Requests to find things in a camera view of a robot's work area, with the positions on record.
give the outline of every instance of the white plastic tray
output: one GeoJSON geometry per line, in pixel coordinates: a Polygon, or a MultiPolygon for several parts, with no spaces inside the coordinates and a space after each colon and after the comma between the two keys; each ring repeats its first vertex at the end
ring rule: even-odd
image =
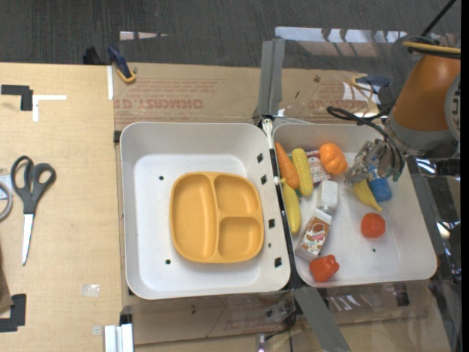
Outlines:
{"type": "MultiPolygon", "coordinates": [[[[334,142],[343,149],[351,165],[366,140],[382,137],[368,126],[287,123],[274,130],[273,138],[288,153],[296,147],[317,150],[323,143],[334,142]]],[[[388,179],[393,196],[380,204],[386,233],[376,239],[363,237],[360,230],[362,217],[375,212],[374,208],[358,201],[353,188],[344,184],[344,175],[331,180],[339,184],[339,205],[321,255],[334,254],[340,269],[329,281],[315,282],[309,263],[296,257],[298,273],[304,282],[314,287],[338,287],[422,280],[435,273],[435,251],[407,167],[397,182],[388,179]]],[[[314,212],[316,196],[313,191],[310,197],[300,200],[303,227],[314,212]]],[[[292,236],[294,247],[302,231],[292,236]]]]}
{"type": "Polygon", "coordinates": [[[122,132],[121,159],[126,276],[137,296],[261,293],[288,283],[287,245],[262,130],[249,124],[137,122],[122,132]],[[169,225],[171,187],[179,176],[198,171],[242,175],[257,187],[265,238],[253,259],[195,263],[177,253],[169,225]]]}

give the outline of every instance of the scissors blade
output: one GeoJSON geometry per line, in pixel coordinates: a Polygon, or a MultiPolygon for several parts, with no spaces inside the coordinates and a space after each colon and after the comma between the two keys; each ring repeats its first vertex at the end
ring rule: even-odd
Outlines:
{"type": "Polygon", "coordinates": [[[23,226],[23,266],[26,264],[29,252],[29,242],[31,241],[32,222],[34,214],[24,214],[23,226]]]}

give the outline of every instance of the orange toy vegetable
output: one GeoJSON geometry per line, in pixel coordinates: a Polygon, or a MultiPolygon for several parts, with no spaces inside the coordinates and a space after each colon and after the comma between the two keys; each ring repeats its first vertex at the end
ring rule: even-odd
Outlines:
{"type": "Polygon", "coordinates": [[[284,148],[278,142],[275,145],[280,177],[286,180],[290,188],[298,189],[298,186],[300,186],[300,176],[296,172],[295,165],[288,157],[284,148]]]}
{"type": "Polygon", "coordinates": [[[348,167],[341,148],[332,142],[321,145],[320,160],[325,170],[333,175],[340,175],[348,167]]]}
{"type": "Polygon", "coordinates": [[[366,238],[379,238],[386,231],[386,221],[380,214],[367,213],[361,219],[361,233],[366,238]]]}
{"type": "Polygon", "coordinates": [[[339,268],[340,266],[336,262],[336,257],[333,254],[312,260],[309,264],[309,270],[313,274],[316,282],[326,282],[339,268]]]}

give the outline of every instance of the yellow plate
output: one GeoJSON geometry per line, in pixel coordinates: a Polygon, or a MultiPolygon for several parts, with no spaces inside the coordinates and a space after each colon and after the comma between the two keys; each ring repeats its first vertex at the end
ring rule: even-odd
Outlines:
{"type": "Polygon", "coordinates": [[[255,257],[264,243],[262,207],[245,177],[192,172],[171,190],[171,238],[186,259],[234,263],[255,257]]]}

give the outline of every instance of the red tomato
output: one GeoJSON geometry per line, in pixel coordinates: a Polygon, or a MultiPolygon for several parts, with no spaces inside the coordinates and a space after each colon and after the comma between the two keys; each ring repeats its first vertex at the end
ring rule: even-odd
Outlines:
{"type": "Polygon", "coordinates": [[[339,264],[336,262],[336,257],[333,254],[326,255],[309,263],[309,270],[313,274],[316,282],[325,282],[333,276],[338,269],[339,264]]]}
{"type": "Polygon", "coordinates": [[[386,231],[386,221],[380,214],[367,213],[361,219],[361,233],[366,238],[379,238],[386,231]]]}

